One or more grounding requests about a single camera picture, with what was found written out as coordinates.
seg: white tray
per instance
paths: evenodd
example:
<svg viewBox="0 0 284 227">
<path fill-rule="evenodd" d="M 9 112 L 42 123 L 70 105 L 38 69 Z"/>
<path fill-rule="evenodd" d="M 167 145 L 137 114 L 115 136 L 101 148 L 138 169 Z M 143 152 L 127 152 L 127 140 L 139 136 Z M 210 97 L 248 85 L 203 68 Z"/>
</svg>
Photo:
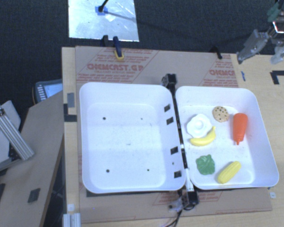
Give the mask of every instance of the white tray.
<svg viewBox="0 0 284 227">
<path fill-rule="evenodd" d="M 176 92 L 189 177 L 201 189 L 273 186 L 279 174 L 255 96 L 246 89 L 180 87 Z M 230 113 L 227 122 L 212 116 L 215 106 Z M 244 141 L 232 140 L 232 117 L 248 115 Z M 216 126 L 216 139 L 204 147 L 189 143 L 186 124 L 198 113 Z M 171 93 L 162 86 L 91 82 L 80 89 L 82 178 L 94 193 L 174 191 L 185 171 Z M 201 175 L 195 160 L 211 154 L 213 175 Z M 238 160 L 241 170 L 227 184 L 217 175 Z"/>
</svg>

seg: toy food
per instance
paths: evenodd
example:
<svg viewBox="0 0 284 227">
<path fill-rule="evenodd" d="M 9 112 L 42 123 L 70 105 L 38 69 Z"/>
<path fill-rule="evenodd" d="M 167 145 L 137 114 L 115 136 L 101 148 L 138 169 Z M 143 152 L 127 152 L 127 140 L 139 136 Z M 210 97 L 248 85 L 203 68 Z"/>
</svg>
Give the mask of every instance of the toy food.
<svg viewBox="0 0 284 227">
<path fill-rule="evenodd" d="M 225 122 L 229 119 L 229 114 L 227 112 L 227 109 L 222 106 L 216 106 L 213 109 L 213 117 L 216 121 L 219 122 Z"/>
<path fill-rule="evenodd" d="M 215 138 L 216 138 L 216 133 L 215 133 L 216 127 L 213 126 L 212 130 L 209 131 L 209 133 L 203 137 L 203 138 L 191 138 L 189 141 L 192 143 L 194 146 L 205 146 L 211 143 Z"/>
<path fill-rule="evenodd" d="M 233 140 L 237 142 L 237 145 L 244 140 L 247 119 L 244 113 L 236 113 L 233 117 Z"/>
<path fill-rule="evenodd" d="M 211 155 L 201 156 L 197 160 L 197 168 L 202 175 L 209 175 L 214 173 L 214 161 Z"/>
<path fill-rule="evenodd" d="M 197 114 L 187 124 L 187 132 L 194 138 L 204 137 L 212 128 L 210 120 L 202 113 Z"/>
<path fill-rule="evenodd" d="M 227 183 L 241 169 L 241 163 L 234 161 L 230 163 L 218 176 L 218 182 L 221 184 Z"/>
</svg>

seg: toy fried egg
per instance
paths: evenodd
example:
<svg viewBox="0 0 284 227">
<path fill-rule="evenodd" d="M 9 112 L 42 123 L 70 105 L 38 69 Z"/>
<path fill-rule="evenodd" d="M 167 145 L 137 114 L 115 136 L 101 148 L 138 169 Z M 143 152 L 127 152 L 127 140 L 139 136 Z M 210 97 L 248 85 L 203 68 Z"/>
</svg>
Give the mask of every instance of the toy fried egg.
<svg viewBox="0 0 284 227">
<path fill-rule="evenodd" d="M 187 132 L 194 138 L 201 138 L 211 130 L 210 120 L 202 113 L 193 117 L 186 126 Z"/>
</svg>

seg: wooden table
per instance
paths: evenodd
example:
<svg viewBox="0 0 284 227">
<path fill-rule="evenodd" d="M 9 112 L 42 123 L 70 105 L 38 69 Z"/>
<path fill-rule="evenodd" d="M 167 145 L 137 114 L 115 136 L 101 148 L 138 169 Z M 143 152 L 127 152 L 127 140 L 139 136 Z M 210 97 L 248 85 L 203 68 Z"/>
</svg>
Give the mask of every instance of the wooden table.
<svg viewBox="0 0 284 227">
<path fill-rule="evenodd" d="M 284 226 L 284 76 L 278 76 L 279 84 L 274 84 L 270 72 L 284 70 L 284 61 L 271 65 L 270 56 L 256 55 L 241 65 L 235 54 L 231 55 L 239 87 L 251 90 L 257 97 L 268 138 L 275 156 L 280 174 L 279 183 L 269 191 L 275 193 L 271 199 L 272 211 L 240 214 L 221 214 L 180 218 L 178 226 Z M 67 104 L 68 92 L 75 92 L 75 49 L 62 49 L 64 103 Z M 68 108 L 69 115 L 77 113 L 76 105 Z M 66 192 L 67 204 L 72 204 L 68 213 L 80 211 L 78 185 L 78 143 L 75 122 L 64 124 Z M 130 226 L 165 226 L 171 219 L 148 219 L 106 223 L 82 224 L 83 227 L 130 227 Z"/>
</svg>

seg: yellow banana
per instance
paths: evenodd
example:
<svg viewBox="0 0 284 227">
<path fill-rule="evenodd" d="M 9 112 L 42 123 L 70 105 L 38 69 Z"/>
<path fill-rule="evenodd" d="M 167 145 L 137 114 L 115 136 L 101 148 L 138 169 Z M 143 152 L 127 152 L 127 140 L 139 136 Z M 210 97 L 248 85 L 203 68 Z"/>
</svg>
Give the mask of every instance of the yellow banana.
<svg viewBox="0 0 284 227">
<path fill-rule="evenodd" d="M 192 143 L 194 146 L 206 146 L 209 143 L 211 143 L 216 138 L 215 133 L 216 127 L 213 126 L 212 129 L 209 131 L 209 133 L 202 137 L 202 138 L 191 138 L 190 143 Z"/>
</svg>

